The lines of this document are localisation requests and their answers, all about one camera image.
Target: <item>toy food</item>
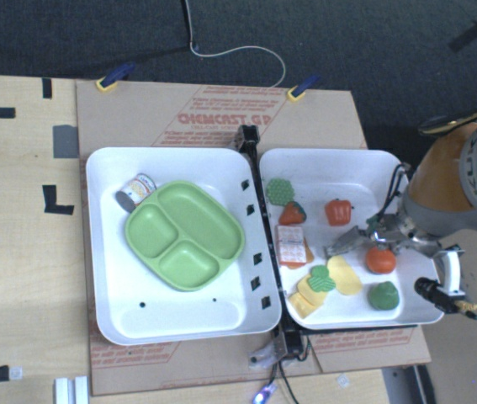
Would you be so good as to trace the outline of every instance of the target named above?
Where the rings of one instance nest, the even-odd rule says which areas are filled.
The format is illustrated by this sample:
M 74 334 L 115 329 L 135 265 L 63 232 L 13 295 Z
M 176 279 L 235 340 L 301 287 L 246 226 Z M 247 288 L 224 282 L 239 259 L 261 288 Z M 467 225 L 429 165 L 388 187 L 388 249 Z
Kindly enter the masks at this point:
M 317 265 L 298 282 L 298 291 L 289 297 L 289 302 L 299 316 L 305 318 L 324 304 L 328 292 L 335 286 L 326 266 Z
M 276 248 L 280 265 L 303 266 L 307 263 L 304 231 L 299 226 L 277 226 Z
M 377 310 L 393 310 L 399 305 L 399 291 L 391 281 L 385 281 L 369 291 L 368 301 Z
M 346 199 L 334 199 L 324 205 L 330 226 L 344 226 L 350 222 L 352 204 Z
M 279 217 L 279 224 L 280 225 L 299 225 L 303 223 L 307 219 L 307 214 L 305 213 L 302 206 L 294 201 L 291 200 L 288 202 L 281 216 Z
M 268 182 L 266 195 L 272 205 L 285 206 L 294 200 L 294 189 L 290 181 L 282 178 L 273 178 Z
M 307 240 L 304 237 L 304 247 L 305 247 L 305 262 L 306 263 L 311 263 L 315 260 L 315 254 L 311 251 L 309 248 L 309 245 L 307 244 Z M 304 266 L 302 263 L 300 264 L 292 264 L 292 265 L 287 265 L 289 269 L 297 269 L 302 266 Z
M 330 277 L 343 295 L 356 295 L 363 287 L 362 281 L 343 256 L 333 256 L 328 260 Z
M 365 263 L 369 271 L 375 274 L 389 274 L 395 269 L 397 261 L 391 250 L 371 247 L 365 254 Z

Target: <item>strawberry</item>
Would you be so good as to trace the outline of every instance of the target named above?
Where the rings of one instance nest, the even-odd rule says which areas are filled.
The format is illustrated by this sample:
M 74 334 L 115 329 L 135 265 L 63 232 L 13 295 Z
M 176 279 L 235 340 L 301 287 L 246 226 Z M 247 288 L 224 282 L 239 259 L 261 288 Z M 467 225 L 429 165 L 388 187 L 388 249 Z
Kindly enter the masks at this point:
M 291 200 L 288 202 L 283 209 L 283 213 L 279 217 L 279 224 L 288 226 L 288 225 L 298 225 L 303 223 L 307 219 L 307 215 L 301 205 Z

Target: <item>tin can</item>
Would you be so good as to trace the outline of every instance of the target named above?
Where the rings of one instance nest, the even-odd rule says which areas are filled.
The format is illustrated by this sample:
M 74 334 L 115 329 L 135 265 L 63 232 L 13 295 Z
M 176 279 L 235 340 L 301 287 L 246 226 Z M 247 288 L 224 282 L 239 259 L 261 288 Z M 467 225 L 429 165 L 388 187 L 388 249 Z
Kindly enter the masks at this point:
M 156 185 L 144 173 L 138 173 L 115 195 L 120 206 L 128 212 L 133 212 L 143 200 L 154 193 Z

